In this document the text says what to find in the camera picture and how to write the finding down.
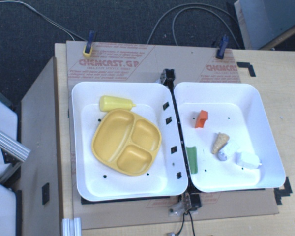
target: wooden table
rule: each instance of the wooden table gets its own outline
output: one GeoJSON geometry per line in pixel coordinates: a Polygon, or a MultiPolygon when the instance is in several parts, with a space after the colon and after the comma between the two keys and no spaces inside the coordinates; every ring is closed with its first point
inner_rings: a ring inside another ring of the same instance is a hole
{"type": "MultiPolygon", "coordinates": [[[[242,83],[253,85],[261,95],[293,193],[289,197],[282,198],[283,204],[279,206],[277,215],[195,221],[195,233],[198,236],[295,235],[295,52],[233,50],[233,54],[236,62],[249,62],[254,67],[256,77],[250,77],[247,69],[239,68],[240,80],[242,83]]],[[[65,44],[55,45],[55,56],[58,87],[56,108],[59,109],[58,157],[61,163],[60,218],[72,219],[74,213],[65,44]]],[[[175,222],[83,230],[82,233],[84,236],[159,236],[168,232],[177,232],[180,226],[181,222],[175,222]]],[[[192,235],[189,221],[185,223],[180,235],[192,235]]]]}

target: blue clamp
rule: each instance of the blue clamp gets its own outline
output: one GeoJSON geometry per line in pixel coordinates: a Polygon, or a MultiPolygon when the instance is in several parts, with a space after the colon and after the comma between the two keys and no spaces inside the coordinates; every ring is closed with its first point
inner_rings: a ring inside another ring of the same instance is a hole
{"type": "Polygon", "coordinates": [[[216,52],[216,57],[217,58],[219,58],[219,59],[224,58],[224,53],[225,53],[225,49],[226,49],[226,47],[228,45],[228,42],[229,42],[228,36],[224,35],[223,38],[220,41],[219,48],[218,48],[218,50],[216,52]]]}
{"type": "Polygon", "coordinates": [[[83,49],[83,55],[87,58],[90,57],[90,55],[92,54],[92,51],[93,51],[92,43],[94,42],[95,37],[96,37],[95,31],[91,30],[88,35],[87,45],[83,49]]]}

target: black floor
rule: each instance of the black floor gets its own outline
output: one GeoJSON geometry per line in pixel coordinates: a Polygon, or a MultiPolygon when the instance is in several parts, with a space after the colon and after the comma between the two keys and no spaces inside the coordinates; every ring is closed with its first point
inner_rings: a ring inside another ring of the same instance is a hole
{"type": "MultiPolygon", "coordinates": [[[[237,0],[21,0],[58,24],[87,39],[97,31],[96,41],[146,44],[160,17],[175,6],[201,3],[216,6],[236,17],[237,0]]],[[[160,22],[149,44],[175,45],[172,21],[187,6],[170,12],[160,22]]],[[[178,45],[211,47],[224,34],[230,36],[222,18],[234,33],[228,45],[243,49],[240,30],[226,13],[209,6],[188,9],[175,23],[178,45]],[[211,8],[218,16],[208,11],[211,8]]],[[[71,37],[19,3],[0,3],[0,92],[14,105],[54,55],[54,44],[71,37]]],[[[295,51],[295,35],[275,47],[295,51]]]]}

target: yellow bottle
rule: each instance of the yellow bottle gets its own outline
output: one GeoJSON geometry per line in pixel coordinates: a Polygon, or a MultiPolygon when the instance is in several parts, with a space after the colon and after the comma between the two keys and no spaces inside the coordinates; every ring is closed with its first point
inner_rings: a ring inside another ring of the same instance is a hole
{"type": "Polygon", "coordinates": [[[131,110],[132,107],[136,105],[129,99],[114,97],[114,96],[107,96],[104,95],[100,97],[99,100],[99,109],[103,112],[108,112],[112,109],[122,108],[126,110],[131,110]]]}

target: yellow divided plate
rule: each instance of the yellow divided plate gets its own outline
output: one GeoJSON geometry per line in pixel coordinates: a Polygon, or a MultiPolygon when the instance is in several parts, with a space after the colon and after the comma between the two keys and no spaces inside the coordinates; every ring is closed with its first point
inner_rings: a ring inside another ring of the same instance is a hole
{"type": "Polygon", "coordinates": [[[125,109],[109,111],[98,126],[92,151],[103,164],[138,176],[152,165],[161,146],[161,132],[144,117],[125,109]]]}

